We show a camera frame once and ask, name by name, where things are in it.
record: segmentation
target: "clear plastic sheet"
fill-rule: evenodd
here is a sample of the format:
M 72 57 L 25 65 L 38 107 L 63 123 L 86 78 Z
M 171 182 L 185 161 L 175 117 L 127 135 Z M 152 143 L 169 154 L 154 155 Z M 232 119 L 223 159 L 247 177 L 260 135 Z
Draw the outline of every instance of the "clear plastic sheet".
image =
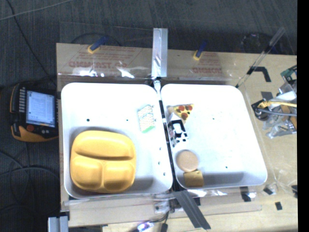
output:
M 67 34 L 69 27 L 77 35 L 76 39 L 69 39 Z M 62 43 L 57 44 L 58 91 L 61 91 L 66 84 L 71 82 L 121 83 L 128 81 L 129 83 L 148 85 L 152 83 L 152 29 L 104 28 L 104 35 L 121 34 L 123 40 L 127 43 L 134 45 L 134 42 L 142 41 L 144 45 L 143 47 L 122 46 L 114 40 L 109 45 L 101 46 L 94 54 L 90 54 L 87 48 L 98 37 L 85 40 L 85 38 L 78 37 L 78 35 L 90 36 L 89 32 L 98 29 L 97 25 L 63 23 L 62 29 L 63 40 Z M 258 57 L 258 54 L 203 52 L 200 60 L 196 61 L 193 59 L 193 54 L 194 51 L 169 49 L 167 77 L 162 78 L 162 85 L 181 83 L 235 86 Z M 275 68 L 279 66 L 279 69 L 285 70 L 290 67 L 288 66 L 289 63 L 285 61 L 285 58 L 289 57 L 278 55 L 274 60 L 268 60 L 266 56 L 261 65 L 266 66 L 266 68 L 269 67 L 270 76 L 280 75 L 280 71 Z M 293 193 L 290 186 L 297 185 L 296 139 L 292 138 L 291 142 L 293 160 L 290 165 L 284 165 L 283 162 L 290 158 L 291 155 L 283 156 L 282 162 L 272 161 L 273 155 L 279 154 L 275 150 L 276 145 L 280 144 L 280 139 L 276 139 L 275 142 L 269 141 L 269 138 L 261 132 L 262 122 L 256 119 L 251 109 L 251 104 L 261 98 L 260 92 L 266 91 L 263 86 L 257 87 L 252 82 L 254 78 L 259 78 L 260 83 L 264 84 L 265 82 L 262 74 L 257 75 L 254 73 L 244 85 L 239 87 L 239 90 L 243 94 L 251 117 L 267 167 L 268 178 L 261 186 L 251 186 L 245 189 L 238 187 L 188 190 L 193 197 L 199 197 L 201 200 L 206 200 L 206 203 L 208 201 L 211 203 L 210 206 L 208 204 L 208 207 L 212 207 L 213 212 L 207 210 L 206 212 L 203 211 L 204 214 L 259 210 L 261 207 L 258 204 L 258 194 L 274 195 L 277 188 L 283 188 L 286 192 Z M 106 197 L 75 200 L 65 193 L 63 179 L 61 190 L 63 211 L 97 209 L 103 211 L 107 207 L 124 208 L 130 205 L 140 207 L 142 210 L 142 207 L 148 207 L 149 205 L 152 209 L 148 215 L 152 218 L 159 218 L 169 209 L 170 202 L 175 200 L 171 194 L 172 190 L 153 195 L 107 195 Z

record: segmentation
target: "pizza slice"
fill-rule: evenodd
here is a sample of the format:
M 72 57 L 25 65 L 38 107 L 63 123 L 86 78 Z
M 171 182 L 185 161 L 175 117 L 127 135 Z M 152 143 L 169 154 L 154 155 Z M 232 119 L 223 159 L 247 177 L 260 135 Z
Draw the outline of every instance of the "pizza slice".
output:
M 193 104 L 171 106 L 168 108 L 169 113 L 175 113 L 184 122 L 189 118 L 193 109 Z

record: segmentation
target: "blue and yellow clamp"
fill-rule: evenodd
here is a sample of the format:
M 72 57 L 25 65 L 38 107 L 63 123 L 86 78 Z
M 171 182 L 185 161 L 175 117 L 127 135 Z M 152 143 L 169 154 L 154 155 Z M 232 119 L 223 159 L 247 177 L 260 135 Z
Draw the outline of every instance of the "blue and yellow clamp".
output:
M 195 51 L 195 53 L 193 55 L 193 58 L 195 60 L 199 60 L 201 58 L 202 52 L 204 51 L 206 44 L 207 44 L 206 41 L 203 41 L 201 46 L 199 47 L 199 49 Z
M 106 44 L 108 40 L 109 40 L 109 37 L 103 36 L 102 38 L 100 38 L 99 40 L 97 40 L 95 43 L 93 43 L 92 45 L 88 47 L 88 52 L 90 54 L 94 54 L 96 51 L 100 49 L 100 46 Z

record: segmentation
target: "white tray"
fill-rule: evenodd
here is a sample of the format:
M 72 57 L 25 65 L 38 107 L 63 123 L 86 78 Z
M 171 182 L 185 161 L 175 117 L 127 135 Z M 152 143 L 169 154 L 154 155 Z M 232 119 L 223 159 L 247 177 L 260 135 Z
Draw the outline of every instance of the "white tray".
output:
M 203 173 L 202 189 L 258 186 L 267 169 L 242 93 L 232 86 L 167 84 L 161 89 L 166 118 L 168 106 L 193 104 L 184 127 L 187 147 Z M 185 188 L 183 171 L 176 164 L 183 148 L 171 147 L 178 182 Z
M 137 111 L 153 105 L 155 128 L 142 133 Z M 135 180 L 121 193 L 163 193 L 172 185 L 168 148 L 157 94 L 147 85 L 71 83 L 61 91 L 64 186 L 74 198 L 115 196 L 82 190 L 70 177 L 70 149 L 85 130 L 113 131 L 128 136 L 137 154 Z

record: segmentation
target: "device screen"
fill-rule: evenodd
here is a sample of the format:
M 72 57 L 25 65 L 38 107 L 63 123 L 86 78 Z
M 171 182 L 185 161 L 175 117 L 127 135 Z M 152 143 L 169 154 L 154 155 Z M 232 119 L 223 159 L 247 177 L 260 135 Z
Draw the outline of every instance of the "device screen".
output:
M 55 97 L 28 90 L 26 123 L 55 127 Z

